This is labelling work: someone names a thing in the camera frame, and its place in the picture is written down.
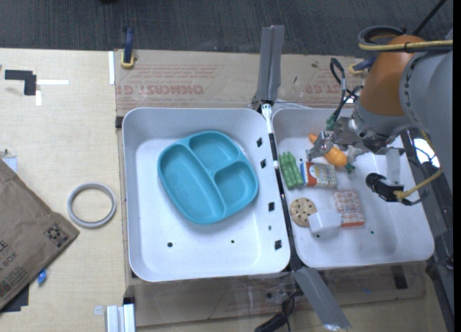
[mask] cookie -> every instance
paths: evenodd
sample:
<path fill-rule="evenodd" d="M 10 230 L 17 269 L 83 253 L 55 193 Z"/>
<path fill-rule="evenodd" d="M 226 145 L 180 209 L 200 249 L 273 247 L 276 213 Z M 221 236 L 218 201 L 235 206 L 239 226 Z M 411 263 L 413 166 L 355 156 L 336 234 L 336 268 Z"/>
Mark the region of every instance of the cookie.
<path fill-rule="evenodd" d="M 290 215 L 300 227 L 309 227 L 309 215 L 317 212 L 317 207 L 307 197 L 298 197 L 290 204 Z"/>

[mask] gray ring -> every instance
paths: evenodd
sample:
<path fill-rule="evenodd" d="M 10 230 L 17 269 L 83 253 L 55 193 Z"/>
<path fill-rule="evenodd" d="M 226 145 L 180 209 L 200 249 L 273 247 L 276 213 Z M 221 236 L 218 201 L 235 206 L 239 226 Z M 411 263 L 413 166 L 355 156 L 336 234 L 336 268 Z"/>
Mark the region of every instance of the gray ring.
<path fill-rule="evenodd" d="M 110 209 L 109 214 L 106 215 L 101 220 L 97 220 L 95 222 L 88 222 L 86 220 L 81 220 L 73 212 L 73 208 L 72 208 L 73 200 L 80 192 L 87 190 L 87 189 L 101 190 L 104 193 L 106 193 L 107 196 L 112 201 L 112 207 Z M 106 185 L 100 184 L 99 182 L 88 182 L 87 184 L 82 184 L 80 186 L 77 186 L 72 191 L 72 193 L 69 195 L 69 198 L 67 199 L 67 211 L 69 215 L 71 216 L 72 221 L 74 221 L 77 225 L 80 225 L 81 227 L 85 227 L 85 228 L 98 228 L 98 227 L 101 227 L 102 225 L 105 225 L 114 216 L 116 209 L 117 209 L 117 199 L 115 198 L 114 192 L 109 187 L 107 187 Z"/>

